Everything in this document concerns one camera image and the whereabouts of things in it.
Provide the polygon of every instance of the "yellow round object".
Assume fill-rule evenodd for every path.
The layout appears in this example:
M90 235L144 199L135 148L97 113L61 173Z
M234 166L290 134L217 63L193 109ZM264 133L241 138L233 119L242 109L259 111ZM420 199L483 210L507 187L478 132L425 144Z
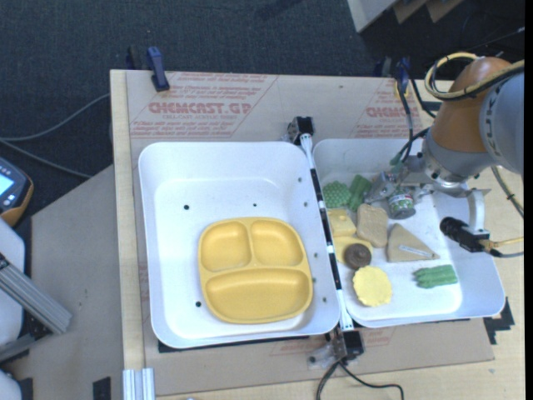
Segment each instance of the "yellow round object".
M353 287L359 300L368 307L389 303L392 298L392 285L389 277L381 268L359 268L353 277Z

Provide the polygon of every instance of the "blue clip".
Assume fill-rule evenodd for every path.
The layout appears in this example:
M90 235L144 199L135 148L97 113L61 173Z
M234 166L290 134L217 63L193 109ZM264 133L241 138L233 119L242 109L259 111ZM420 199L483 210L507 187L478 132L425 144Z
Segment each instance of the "blue clip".
M153 70L152 82L158 92L170 89L165 68L163 67L163 56L155 46L149 47L147 51L148 67Z

